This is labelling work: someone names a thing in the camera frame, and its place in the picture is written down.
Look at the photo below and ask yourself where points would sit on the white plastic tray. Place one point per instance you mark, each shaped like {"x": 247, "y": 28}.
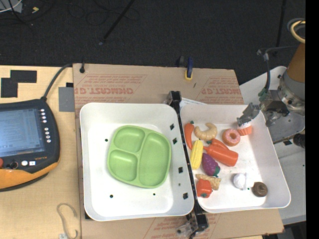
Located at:
{"x": 249, "y": 163}
{"x": 99, "y": 183}

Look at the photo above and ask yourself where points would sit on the small orange toy vegetable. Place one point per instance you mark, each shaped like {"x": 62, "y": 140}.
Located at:
{"x": 220, "y": 144}

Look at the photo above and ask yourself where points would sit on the orange toy bottle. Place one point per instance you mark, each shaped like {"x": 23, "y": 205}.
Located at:
{"x": 224, "y": 155}

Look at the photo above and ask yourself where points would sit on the white paper sheet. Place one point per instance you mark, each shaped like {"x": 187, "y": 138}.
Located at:
{"x": 192, "y": 101}

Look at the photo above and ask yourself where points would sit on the white toy garlic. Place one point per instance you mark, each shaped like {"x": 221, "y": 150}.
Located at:
{"x": 239, "y": 180}

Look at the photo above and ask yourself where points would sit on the brown toy doughnut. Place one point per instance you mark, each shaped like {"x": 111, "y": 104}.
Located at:
{"x": 260, "y": 189}

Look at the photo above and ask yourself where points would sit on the beige toy croissant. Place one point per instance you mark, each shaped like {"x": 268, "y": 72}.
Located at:
{"x": 205, "y": 133}

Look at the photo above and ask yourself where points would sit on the black cylinder on white bracket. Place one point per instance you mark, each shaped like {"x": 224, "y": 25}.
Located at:
{"x": 286, "y": 128}

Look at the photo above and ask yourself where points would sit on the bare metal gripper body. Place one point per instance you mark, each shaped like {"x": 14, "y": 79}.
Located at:
{"x": 275, "y": 106}

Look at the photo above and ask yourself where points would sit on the purple toy grapes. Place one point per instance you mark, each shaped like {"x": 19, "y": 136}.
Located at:
{"x": 209, "y": 163}

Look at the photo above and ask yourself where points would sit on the beige toy waffle cone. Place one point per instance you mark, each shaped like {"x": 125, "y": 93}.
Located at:
{"x": 214, "y": 182}

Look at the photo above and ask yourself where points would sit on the red toy bell pepper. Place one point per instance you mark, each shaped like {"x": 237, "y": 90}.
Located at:
{"x": 203, "y": 187}

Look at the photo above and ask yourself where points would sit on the brown cardboard board, red print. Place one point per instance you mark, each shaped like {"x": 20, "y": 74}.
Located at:
{"x": 154, "y": 88}

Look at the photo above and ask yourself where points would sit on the orange and white toy cupcake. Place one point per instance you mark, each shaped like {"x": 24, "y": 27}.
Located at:
{"x": 246, "y": 131}

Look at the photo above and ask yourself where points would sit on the thin black rod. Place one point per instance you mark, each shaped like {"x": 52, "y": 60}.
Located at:
{"x": 187, "y": 158}

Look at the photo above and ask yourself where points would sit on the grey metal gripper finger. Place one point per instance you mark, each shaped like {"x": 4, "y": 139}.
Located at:
{"x": 243, "y": 122}
{"x": 252, "y": 111}

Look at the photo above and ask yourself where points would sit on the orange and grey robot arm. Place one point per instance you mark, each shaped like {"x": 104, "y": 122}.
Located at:
{"x": 297, "y": 66}

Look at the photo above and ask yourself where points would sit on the yellow toy corn cob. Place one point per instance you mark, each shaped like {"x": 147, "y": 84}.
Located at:
{"x": 196, "y": 154}

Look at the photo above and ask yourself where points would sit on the green divided plate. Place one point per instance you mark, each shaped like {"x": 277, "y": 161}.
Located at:
{"x": 152, "y": 158}

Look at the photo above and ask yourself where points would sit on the orange toy carrot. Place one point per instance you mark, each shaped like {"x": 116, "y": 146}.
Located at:
{"x": 188, "y": 136}

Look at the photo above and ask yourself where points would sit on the pink toy doughnut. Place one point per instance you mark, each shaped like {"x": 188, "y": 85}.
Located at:
{"x": 226, "y": 137}

